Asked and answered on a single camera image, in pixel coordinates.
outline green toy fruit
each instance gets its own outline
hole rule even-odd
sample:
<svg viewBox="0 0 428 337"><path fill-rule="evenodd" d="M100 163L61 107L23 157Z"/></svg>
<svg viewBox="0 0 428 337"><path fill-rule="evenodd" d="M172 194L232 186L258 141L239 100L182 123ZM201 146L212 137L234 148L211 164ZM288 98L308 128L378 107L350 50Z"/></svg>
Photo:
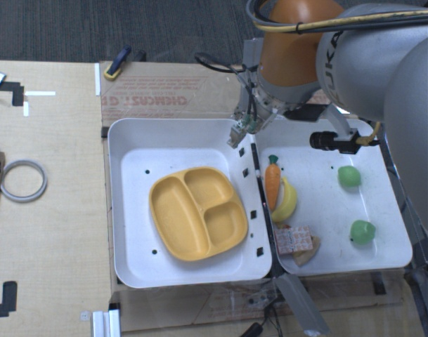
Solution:
<svg viewBox="0 0 428 337"><path fill-rule="evenodd" d="M356 220L351 225L351 241L355 244L367 244L375 238L376 227L364 220Z"/></svg>
<svg viewBox="0 0 428 337"><path fill-rule="evenodd" d="M361 173L354 166L339 168L339 182L345 187L355 187L361 184Z"/></svg>

